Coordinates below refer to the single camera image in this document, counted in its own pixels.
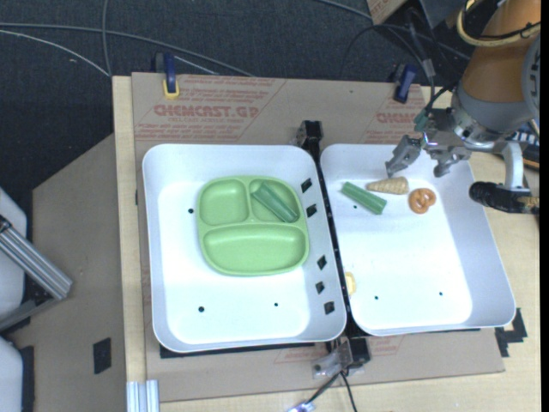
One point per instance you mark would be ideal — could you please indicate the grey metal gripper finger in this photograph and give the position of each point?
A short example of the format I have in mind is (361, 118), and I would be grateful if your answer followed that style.
(446, 165)
(401, 156)

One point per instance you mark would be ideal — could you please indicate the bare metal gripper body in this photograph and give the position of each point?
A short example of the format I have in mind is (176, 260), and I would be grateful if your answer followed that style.
(446, 134)

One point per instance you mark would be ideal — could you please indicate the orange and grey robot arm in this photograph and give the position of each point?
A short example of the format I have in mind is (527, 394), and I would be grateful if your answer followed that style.
(497, 71)

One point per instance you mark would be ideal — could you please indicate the beige ice cream cone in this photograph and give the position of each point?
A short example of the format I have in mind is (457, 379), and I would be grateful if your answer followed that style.
(390, 185)

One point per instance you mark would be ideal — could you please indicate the orange pretzel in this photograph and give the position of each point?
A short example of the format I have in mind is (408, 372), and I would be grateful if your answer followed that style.
(421, 201)

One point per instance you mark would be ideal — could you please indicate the green celery stick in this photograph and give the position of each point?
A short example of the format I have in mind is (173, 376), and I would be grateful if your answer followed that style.
(363, 198)
(275, 203)

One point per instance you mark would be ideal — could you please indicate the thin black rod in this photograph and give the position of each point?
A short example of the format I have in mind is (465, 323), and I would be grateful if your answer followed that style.
(332, 213)

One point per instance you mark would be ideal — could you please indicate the white plastic tray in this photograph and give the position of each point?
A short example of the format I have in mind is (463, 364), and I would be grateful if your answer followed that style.
(240, 307)
(407, 264)

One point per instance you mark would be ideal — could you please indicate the brown cardboard board red print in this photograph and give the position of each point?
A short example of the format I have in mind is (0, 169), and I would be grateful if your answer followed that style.
(274, 114)

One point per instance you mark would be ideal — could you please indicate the pale yellow toy food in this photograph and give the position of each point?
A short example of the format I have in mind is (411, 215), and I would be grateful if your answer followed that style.
(351, 283)

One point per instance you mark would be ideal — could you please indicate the green divided plate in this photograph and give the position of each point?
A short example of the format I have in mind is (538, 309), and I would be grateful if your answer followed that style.
(240, 247)

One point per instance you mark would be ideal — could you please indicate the black cylinder on white bracket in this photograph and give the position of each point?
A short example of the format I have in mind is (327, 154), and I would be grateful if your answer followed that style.
(506, 187)

